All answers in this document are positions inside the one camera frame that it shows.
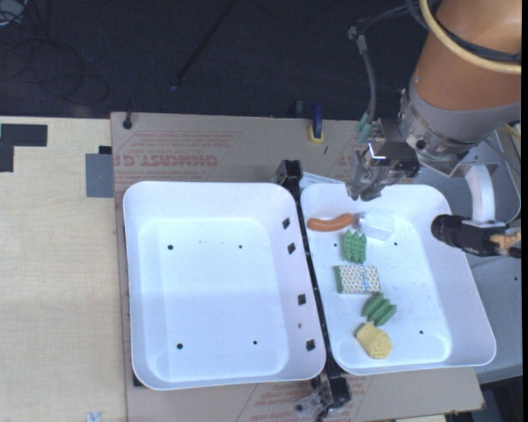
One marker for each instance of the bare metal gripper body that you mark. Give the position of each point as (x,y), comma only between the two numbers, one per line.
(396,156)

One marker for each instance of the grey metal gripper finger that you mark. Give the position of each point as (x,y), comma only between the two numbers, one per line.
(375,188)
(356,178)

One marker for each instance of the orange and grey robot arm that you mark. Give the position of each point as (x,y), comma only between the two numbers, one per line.
(466,60)

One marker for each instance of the clear plastic bottle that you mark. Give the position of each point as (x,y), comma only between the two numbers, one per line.
(377,226)

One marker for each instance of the orange toy sausage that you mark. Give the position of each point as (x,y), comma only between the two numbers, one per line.
(330,223)

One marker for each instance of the green toy pea pods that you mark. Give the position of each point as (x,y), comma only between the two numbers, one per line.
(354,246)
(379,309)

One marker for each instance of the white plastic tray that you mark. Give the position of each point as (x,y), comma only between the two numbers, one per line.
(220,284)
(405,288)

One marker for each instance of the thin black rod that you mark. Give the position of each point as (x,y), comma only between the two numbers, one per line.
(313,279)

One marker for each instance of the brown cardboard board red print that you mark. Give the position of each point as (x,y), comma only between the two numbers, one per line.
(229,156)

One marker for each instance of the yellow toy corn cob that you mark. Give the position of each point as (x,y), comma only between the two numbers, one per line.
(374,341)

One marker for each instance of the black cylinder on white bracket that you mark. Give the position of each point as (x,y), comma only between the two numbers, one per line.
(471,222)

